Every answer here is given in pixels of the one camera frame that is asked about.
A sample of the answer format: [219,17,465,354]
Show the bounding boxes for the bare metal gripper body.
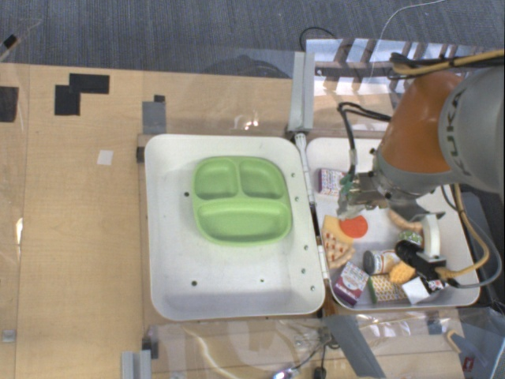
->
[346,171,394,213]

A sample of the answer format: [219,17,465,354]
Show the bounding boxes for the orange round slice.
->
[339,216,369,240]

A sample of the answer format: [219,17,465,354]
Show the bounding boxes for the yellow cheese wedge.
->
[322,214,343,235]

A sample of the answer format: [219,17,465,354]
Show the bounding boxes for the white plastic tray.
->
[144,133,327,323]
[305,137,482,310]

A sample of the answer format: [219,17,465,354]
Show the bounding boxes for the pizza slice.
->
[320,229,356,269]

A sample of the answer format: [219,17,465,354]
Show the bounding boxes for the beige bread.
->
[387,208,424,233]

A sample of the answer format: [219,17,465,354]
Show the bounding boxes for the small can with grey lid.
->
[362,248,400,276]

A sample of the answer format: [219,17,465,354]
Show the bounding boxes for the small green can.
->
[398,230,424,246]

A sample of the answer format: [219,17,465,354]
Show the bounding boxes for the yellow textured biscuit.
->
[389,261,416,285]

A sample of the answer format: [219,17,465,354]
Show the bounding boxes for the green and yellow carton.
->
[367,273,408,305]

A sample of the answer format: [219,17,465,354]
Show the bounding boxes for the white box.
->
[401,276,430,306]

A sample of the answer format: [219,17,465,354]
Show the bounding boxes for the green divided plate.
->
[192,155,294,248]

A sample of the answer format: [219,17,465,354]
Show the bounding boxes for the dark bottle with red label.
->
[424,276,450,294]

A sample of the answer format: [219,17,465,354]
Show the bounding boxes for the black cylinder on white bracket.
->
[395,212,449,283]

